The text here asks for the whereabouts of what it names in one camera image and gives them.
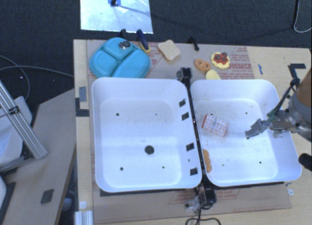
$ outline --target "orange toy food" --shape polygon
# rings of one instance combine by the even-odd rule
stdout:
[[[196,59],[194,61],[194,65],[198,70],[201,71],[209,71],[211,69],[211,64],[201,59]]]
[[[212,171],[213,168],[211,167],[211,161],[209,158],[208,150],[203,149],[203,156],[204,156],[204,161],[206,165],[206,171],[209,173],[210,171]]]

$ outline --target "white sink basin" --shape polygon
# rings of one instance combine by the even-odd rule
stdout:
[[[198,80],[192,97],[201,147],[209,151],[209,180],[220,187],[296,180],[301,165],[290,132],[274,138],[272,130],[246,139],[257,119],[266,120],[279,102],[273,84],[266,80]],[[228,123],[223,137],[203,130],[205,115]]]
[[[182,83],[100,78],[93,83],[92,98],[96,181],[101,189],[182,189],[201,182],[188,94]]]

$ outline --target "black cable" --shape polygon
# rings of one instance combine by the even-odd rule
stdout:
[[[202,222],[205,222],[205,221],[216,221],[219,225],[222,225],[221,222],[217,219],[217,218],[207,218],[207,219],[202,219],[201,218],[201,210],[204,209],[204,210],[207,210],[209,208],[201,208],[199,210],[199,213],[198,213],[198,218],[189,218],[186,220],[185,222],[185,225],[188,225],[189,221],[196,221],[196,223],[194,225],[199,225],[199,223],[202,221]]]
[[[294,8],[294,16],[293,16],[293,25],[292,25],[292,27],[293,27],[294,31],[298,32],[298,33],[309,32],[309,31],[311,31],[311,27],[308,30],[305,30],[305,31],[298,31],[297,28],[296,28],[298,12],[299,12],[299,5],[300,5],[300,0],[296,0],[295,8]]]
[[[195,187],[193,190],[194,190],[194,192],[195,192],[195,194],[196,194],[196,195],[198,195],[198,194],[199,194],[198,187]]]
[[[8,61],[8,62],[10,62],[11,64],[13,64],[13,65],[15,65],[15,66],[18,66],[17,63],[15,63],[14,61],[8,59],[8,58],[5,57],[5,56],[0,55],[0,58],[6,60],[6,61]],[[19,70],[20,70],[20,71],[22,72],[22,74],[25,76],[26,81],[27,81],[27,85],[28,85],[28,91],[27,91],[27,95],[26,95],[26,97],[25,97],[25,101],[26,101],[26,100],[29,98],[29,95],[30,95],[30,82],[29,82],[29,78],[28,78],[26,72],[25,72],[23,69],[21,69],[21,68],[19,68]]]
[[[300,79],[299,78],[293,78],[293,80],[290,83],[290,86],[286,90],[286,92],[283,94],[282,99],[278,102],[277,106],[274,108],[274,115],[276,115],[279,112],[280,107],[283,105],[285,99],[287,98],[290,90],[293,90],[295,92],[296,90],[294,89],[294,86],[296,86],[296,89],[298,88],[300,84]]]
[[[210,206],[204,205],[203,207],[201,207],[201,209],[203,209],[203,210],[208,210],[208,209],[210,209],[211,207],[212,207],[212,205],[210,205]]]
[[[48,69],[48,68],[43,68],[43,67],[38,67],[38,66],[30,66],[30,65],[15,65],[15,66],[8,66],[8,67],[4,67],[1,68],[0,71],[2,70],[6,70],[6,69],[11,69],[11,68],[31,68],[31,69],[38,69],[38,70],[44,70],[44,71],[49,71],[49,72],[53,72],[53,73],[58,73],[61,74],[63,76],[67,76],[70,78],[74,78],[73,75],[61,72],[61,71],[56,71],[56,70],[52,70],[52,69]]]
[[[72,185],[70,185],[69,187],[67,187],[67,191],[66,191],[66,195],[69,193],[69,191],[71,190],[72,187],[74,187],[77,183],[77,179],[72,183]]]

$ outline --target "gray carpet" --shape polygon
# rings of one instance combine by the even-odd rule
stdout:
[[[150,41],[311,48],[311,31],[292,30],[295,0],[149,0]],[[298,28],[311,26],[312,0],[301,0]],[[73,39],[109,39],[116,33],[80,30],[79,0],[0,0],[0,55],[21,65],[73,73]],[[8,66],[0,59],[0,68]],[[28,104],[38,104],[71,89],[73,80],[26,69],[32,91]],[[11,94],[25,95],[18,70],[0,71]]]

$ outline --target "black clamp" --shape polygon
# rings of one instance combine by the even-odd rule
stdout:
[[[128,33],[127,33],[126,29],[122,29],[122,30],[118,33],[117,37],[120,37],[120,38],[122,38],[122,39],[124,39],[124,40],[129,40],[129,38],[128,38]]]
[[[8,113],[0,116],[0,118],[8,116],[8,115],[13,115],[13,114],[16,114],[16,113],[19,113],[19,112],[20,112],[20,108],[16,105],[13,108],[9,109]]]
[[[293,79],[298,78],[296,69],[306,69],[306,65],[304,63],[291,63],[288,65],[289,72]]]
[[[195,38],[193,36],[190,36],[189,40],[187,40],[186,43],[194,44],[195,51],[199,51],[199,47],[198,47],[197,41],[195,40]]]
[[[299,162],[309,171],[312,171],[311,156],[304,153],[299,157]]]
[[[190,68],[181,68],[176,73],[176,79],[182,83],[185,83],[185,81],[189,81],[192,78],[192,71]]]
[[[141,45],[140,45],[141,49],[142,49],[145,53],[149,54],[149,53],[151,52],[151,49],[150,49],[150,47],[149,47],[149,45],[148,45],[147,38],[146,38],[146,36],[144,35],[144,33],[142,32],[141,29],[138,29],[138,30],[136,31],[136,36],[137,36],[137,39],[136,39],[136,40],[137,40],[137,41],[141,41]]]

